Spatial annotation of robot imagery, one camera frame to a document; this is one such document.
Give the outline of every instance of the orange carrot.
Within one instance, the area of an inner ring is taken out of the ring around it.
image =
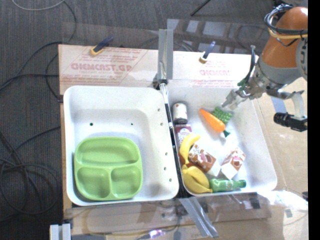
[[[204,119],[209,123],[209,125],[217,132],[221,133],[225,130],[226,125],[224,124],[224,122],[215,117],[213,114],[205,111],[202,108],[200,108],[200,113],[203,115]]]

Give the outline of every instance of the green divided plate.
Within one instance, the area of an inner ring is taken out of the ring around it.
[[[74,178],[79,193],[89,200],[130,199],[143,182],[139,148],[125,137],[86,138],[75,150]]]

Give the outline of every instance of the green bottle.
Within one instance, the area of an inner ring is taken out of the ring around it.
[[[209,180],[210,188],[214,192],[233,191],[236,188],[244,188],[247,183],[244,179],[241,180],[229,180],[229,179],[216,179]]]

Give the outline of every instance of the bunch of bananas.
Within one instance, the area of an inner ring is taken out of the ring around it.
[[[213,190],[210,188],[209,180],[205,173],[196,166],[187,167],[190,148],[199,139],[200,135],[191,132],[181,142],[179,153],[185,160],[185,164],[181,168],[182,179],[184,185],[195,194],[212,193]]]

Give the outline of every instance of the white can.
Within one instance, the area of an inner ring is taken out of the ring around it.
[[[187,106],[178,102],[172,106],[173,124],[185,125],[188,122]]]

